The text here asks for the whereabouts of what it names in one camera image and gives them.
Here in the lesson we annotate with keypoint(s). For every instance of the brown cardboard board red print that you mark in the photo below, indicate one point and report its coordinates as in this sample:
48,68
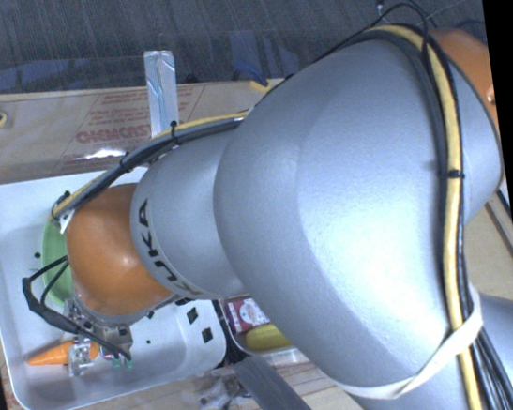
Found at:
38,130

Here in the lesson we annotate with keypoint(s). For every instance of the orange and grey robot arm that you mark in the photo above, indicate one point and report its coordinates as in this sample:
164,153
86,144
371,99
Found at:
315,219

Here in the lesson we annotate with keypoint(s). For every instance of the white plastic tray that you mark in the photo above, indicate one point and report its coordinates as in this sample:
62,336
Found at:
7,220
236,344

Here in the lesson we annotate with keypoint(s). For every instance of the red carton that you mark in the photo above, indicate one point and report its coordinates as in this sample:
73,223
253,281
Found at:
243,315

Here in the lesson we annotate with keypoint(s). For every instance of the green divided plate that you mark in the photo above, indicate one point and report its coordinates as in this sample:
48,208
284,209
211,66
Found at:
52,261

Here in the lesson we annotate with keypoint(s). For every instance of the yellow banana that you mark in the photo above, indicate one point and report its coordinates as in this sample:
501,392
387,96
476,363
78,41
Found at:
263,337

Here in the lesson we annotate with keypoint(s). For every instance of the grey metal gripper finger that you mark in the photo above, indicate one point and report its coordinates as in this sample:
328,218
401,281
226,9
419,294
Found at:
82,361

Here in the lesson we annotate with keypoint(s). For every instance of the orange carrot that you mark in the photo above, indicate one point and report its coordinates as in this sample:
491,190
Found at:
48,356

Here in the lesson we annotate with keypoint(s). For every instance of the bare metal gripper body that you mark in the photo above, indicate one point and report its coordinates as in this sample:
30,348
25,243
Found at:
112,339

